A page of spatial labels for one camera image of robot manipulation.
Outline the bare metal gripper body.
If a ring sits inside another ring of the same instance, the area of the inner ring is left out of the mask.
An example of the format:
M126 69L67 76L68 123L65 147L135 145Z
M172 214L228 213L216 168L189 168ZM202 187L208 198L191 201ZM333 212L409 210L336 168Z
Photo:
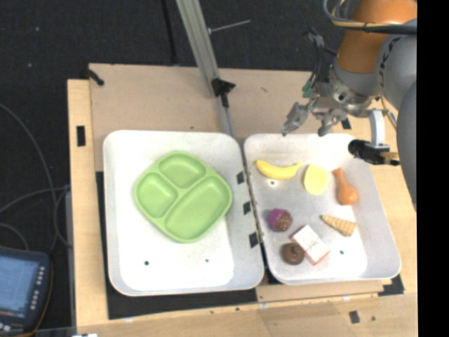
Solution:
M371 97L360 95L341 83L319 82L304 86L307 109L323 122L337 122L353 117L368 117Z

